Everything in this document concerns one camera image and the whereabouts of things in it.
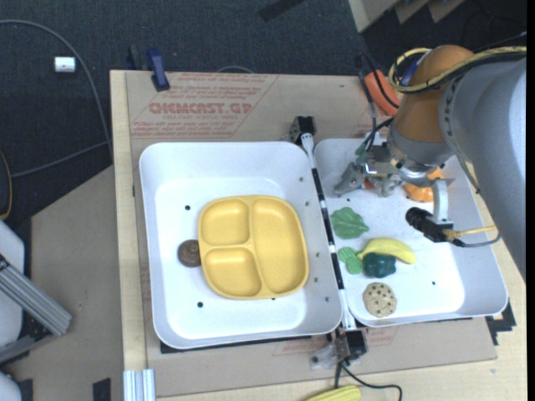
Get white plastic tray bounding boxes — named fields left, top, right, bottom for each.
left=138, top=140, right=345, bottom=350
left=313, top=137, right=510, bottom=329

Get black cylinder on white bracket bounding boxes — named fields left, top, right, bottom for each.
left=405, top=179, right=455, bottom=244

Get orange pumpkin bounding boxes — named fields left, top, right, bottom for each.
left=402, top=168, right=445, bottom=204

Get large green lettuce leaf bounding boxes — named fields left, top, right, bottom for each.
left=329, top=206, right=370, bottom=241

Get dark green pepper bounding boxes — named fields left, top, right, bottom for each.
left=361, top=252, right=397, bottom=279

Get tan chocolate chip biscuit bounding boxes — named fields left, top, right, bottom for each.
left=361, top=281, right=398, bottom=319

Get yellow corn cob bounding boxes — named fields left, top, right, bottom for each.
left=306, top=384, right=362, bottom=401

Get brown chocolate swirl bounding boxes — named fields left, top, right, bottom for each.
left=176, top=238, right=204, bottom=268

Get brown cardboard board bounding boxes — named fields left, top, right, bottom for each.
left=125, top=70, right=499, bottom=398

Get yellow divided plate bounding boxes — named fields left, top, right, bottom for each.
left=196, top=194, right=311, bottom=301

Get yellow banana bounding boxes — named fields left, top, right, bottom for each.
left=355, top=236, right=418, bottom=266

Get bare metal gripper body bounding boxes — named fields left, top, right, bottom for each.
left=360, top=143, right=440, bottom=188

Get small green lettuce leaf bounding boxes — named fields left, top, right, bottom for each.
left=337, top=246, right=364, bottom=276

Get thin black and white rod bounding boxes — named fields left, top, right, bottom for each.
left=301, top=133, right=351, bottom=330

